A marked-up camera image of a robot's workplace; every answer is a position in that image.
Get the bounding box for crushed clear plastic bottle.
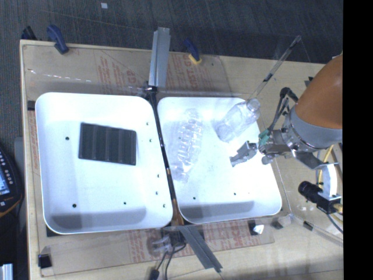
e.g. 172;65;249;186
168;107;205;184

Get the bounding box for black cylinder on white bracket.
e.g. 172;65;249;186
293;151;343;215

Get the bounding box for brown cardboard board red print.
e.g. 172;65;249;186
22;44;276;277

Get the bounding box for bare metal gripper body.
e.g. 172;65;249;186
258;128;318;165

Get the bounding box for white plastic tray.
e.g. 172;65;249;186
156;96;283;225
34;92;174;235

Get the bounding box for black block with thin wires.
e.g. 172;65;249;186
161;226;187;246

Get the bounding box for black ribbed rectangular insert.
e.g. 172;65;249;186
78;122;138;167

